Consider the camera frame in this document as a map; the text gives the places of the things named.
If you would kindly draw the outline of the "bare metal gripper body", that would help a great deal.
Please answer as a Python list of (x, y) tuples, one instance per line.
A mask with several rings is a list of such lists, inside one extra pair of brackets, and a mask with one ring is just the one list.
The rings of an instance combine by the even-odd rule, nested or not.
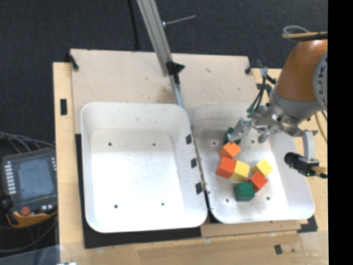
[(302, 119), (285, 113), (278, 105), (266, 103), (250, 110), (249, 119), (255, 129), (269, 128), (274, 133), (286, 133), (293, 137), (302, 136), (304, 130), (299, 128)]

